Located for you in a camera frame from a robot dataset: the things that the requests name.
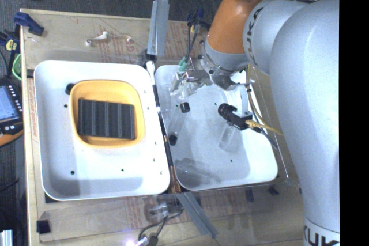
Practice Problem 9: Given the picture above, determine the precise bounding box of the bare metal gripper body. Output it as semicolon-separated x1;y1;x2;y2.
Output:
184;65;242;91

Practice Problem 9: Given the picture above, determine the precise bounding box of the thin black and white rod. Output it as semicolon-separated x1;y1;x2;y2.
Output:
145;60;182;194

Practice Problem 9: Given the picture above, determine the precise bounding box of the white plastic tray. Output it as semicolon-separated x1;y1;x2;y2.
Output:
33;59;171;202
153;64;279;192

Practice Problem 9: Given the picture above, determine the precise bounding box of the yellow square bowl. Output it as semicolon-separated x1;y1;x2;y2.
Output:
69;79;146;149

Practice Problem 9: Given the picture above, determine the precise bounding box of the black ribbed block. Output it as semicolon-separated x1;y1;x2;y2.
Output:
77;98;137;141

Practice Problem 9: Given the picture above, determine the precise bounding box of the white curved plastic piece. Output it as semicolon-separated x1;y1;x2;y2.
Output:
85;31;132;47

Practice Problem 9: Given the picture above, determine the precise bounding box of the pale wooden board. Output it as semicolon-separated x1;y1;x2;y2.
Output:
19;7;304;246

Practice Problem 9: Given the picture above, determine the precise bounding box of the black cylinder on white bracket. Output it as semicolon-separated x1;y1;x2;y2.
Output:
217;85;254;131

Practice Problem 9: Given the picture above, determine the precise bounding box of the black block with thin wires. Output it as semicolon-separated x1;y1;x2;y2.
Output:
148;200;184;218

